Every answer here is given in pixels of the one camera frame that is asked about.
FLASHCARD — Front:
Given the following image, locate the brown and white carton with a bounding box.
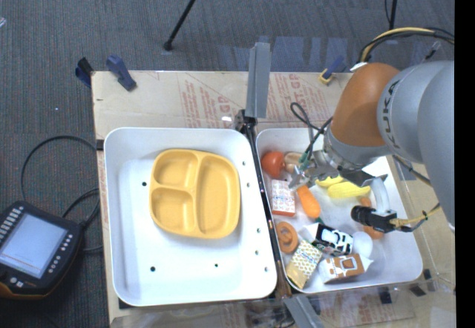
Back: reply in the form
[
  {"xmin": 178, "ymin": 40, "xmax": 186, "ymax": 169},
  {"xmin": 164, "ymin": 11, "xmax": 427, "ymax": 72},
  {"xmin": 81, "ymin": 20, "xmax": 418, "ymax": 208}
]
[{"xmin": 318, "ymin": 253, "xmax": 374, "ymax": 285}]

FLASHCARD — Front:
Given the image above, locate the brown cardboard board, red print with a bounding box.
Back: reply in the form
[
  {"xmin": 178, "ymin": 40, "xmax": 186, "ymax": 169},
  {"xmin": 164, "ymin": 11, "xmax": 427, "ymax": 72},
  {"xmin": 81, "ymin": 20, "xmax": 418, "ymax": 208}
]
[{"xmin": 91, "ymin": 70, "xmax": 456, "ymax": 328}]

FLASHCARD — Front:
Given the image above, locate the yellow corn cob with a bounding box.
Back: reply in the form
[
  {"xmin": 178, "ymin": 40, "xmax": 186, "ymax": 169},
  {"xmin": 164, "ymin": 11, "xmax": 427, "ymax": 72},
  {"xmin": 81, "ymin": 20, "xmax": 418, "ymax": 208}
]
[{"xmin": 327, "ymin": 181, "xmax": 372, "ymax": 201}]

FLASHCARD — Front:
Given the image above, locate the white plastic tray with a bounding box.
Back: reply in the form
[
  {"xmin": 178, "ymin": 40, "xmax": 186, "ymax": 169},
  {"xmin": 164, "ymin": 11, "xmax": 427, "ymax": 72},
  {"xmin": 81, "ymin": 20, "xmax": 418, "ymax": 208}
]
[
  {"xmin": 102, "ymin": 127, "xmax": 278, "ymax": 308},
  {"xmin": 255, "ymin": 128, "xmax": 425, "ymax": 295}
]

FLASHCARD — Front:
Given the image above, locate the red tomato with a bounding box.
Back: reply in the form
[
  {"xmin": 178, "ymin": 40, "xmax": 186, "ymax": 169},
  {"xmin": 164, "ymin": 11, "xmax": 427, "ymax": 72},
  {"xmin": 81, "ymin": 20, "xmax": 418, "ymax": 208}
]
[{"xmin": 260, "ymin": 150, "xmax": 286, "ymax": 180}]

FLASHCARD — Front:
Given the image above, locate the yellow and green packet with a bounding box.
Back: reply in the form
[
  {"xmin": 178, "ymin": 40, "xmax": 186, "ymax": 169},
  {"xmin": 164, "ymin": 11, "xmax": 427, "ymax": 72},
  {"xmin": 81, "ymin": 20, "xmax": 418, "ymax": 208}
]
[{"xmin": 285, "ymin": 239, "xmax": 324, "ymax": 290}]

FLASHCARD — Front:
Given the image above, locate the tan bread roll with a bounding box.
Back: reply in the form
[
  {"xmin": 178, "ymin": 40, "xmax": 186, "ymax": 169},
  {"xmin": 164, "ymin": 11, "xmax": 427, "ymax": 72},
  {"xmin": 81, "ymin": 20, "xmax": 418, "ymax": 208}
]
[{"xmin": 284, "ymin": 151, "xmax": 306, "ymax": 174}]

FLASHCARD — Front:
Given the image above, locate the yellow banana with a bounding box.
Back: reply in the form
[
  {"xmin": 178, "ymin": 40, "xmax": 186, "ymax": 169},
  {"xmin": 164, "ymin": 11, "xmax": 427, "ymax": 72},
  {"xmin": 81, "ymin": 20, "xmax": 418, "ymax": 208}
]
[{"xmin": 315, "ymin": 174, "xmax": 346, "ymax": 188}]

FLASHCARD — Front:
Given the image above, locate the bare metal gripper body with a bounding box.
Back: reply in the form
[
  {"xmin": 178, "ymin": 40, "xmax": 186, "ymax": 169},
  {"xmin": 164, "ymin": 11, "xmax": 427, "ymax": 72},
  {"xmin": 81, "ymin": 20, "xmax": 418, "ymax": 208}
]
[{"xmin": 295, "ymin": 149, "xmax": 341, "ymax": 180}]

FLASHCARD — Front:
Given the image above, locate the black and white carton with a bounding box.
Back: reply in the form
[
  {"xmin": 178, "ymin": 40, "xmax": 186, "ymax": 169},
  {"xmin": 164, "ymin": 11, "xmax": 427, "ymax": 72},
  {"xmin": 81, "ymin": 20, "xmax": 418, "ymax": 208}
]
[{"xmin": 298, "ymin": 222, "xmax": 355, "ymax": 256}]

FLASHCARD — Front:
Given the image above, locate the orange sausage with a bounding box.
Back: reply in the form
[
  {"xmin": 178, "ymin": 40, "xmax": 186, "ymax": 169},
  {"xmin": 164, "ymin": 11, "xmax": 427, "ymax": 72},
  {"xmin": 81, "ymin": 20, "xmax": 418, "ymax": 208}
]
[{"xmin": 359, "ymin": 196, "xmax": 385, "ymax": 240}]

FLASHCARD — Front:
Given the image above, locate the black block with thin wires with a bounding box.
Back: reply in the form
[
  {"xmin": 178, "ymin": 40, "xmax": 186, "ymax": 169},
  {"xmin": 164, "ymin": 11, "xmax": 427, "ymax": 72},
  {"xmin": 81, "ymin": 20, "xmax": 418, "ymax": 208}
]
[{"xmin": 233, "ymin": 110, "xmax": 258, "ymax": 135}]

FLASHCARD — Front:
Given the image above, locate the white egg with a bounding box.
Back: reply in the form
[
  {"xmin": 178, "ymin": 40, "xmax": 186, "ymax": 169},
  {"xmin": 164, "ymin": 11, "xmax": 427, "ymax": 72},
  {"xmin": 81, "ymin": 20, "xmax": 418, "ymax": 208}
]
[{"xmin": 351, "ymin": 230, "xmax": 374, "ymax": 258}]

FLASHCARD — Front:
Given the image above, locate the white and orange packet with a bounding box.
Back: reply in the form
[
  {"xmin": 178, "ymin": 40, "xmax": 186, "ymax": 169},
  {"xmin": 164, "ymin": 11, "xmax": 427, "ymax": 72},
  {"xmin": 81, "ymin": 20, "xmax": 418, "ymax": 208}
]
[{"xmin": 270, "ymin": 179, "xmax": 297, "ymax": 217}]

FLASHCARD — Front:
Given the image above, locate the yellow divided plate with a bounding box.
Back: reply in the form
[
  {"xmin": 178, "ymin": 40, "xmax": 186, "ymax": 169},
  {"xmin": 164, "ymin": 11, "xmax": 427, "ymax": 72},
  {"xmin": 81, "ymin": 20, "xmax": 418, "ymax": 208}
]
[{"xmin": 148, "ymin": 148, "xmax": 243, "ymax": 240}]

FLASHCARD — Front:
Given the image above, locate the black cylinder on white bracket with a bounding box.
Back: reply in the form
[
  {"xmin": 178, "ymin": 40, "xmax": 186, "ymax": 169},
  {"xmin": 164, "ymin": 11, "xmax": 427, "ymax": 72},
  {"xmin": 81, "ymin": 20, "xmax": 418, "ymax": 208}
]
[{"xmin": 350, "ymin": 175, "xmax": 399, "ymax": 234}]

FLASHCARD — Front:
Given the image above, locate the orange carrot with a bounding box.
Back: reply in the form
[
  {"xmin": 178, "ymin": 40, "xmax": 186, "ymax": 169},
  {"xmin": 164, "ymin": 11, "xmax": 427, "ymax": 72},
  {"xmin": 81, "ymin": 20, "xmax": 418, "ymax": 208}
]
[{"xmin": 296, "ymin": 184, "xmax": 322, "ymax": 220}]

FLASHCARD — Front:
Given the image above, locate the orange pretzel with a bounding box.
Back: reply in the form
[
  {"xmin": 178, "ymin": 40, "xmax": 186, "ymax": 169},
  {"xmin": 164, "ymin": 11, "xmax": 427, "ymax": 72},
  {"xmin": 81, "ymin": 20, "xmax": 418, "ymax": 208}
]
[{"xmin": 275, "ymin": 220, "xmax": 300, "ymax": 255}]

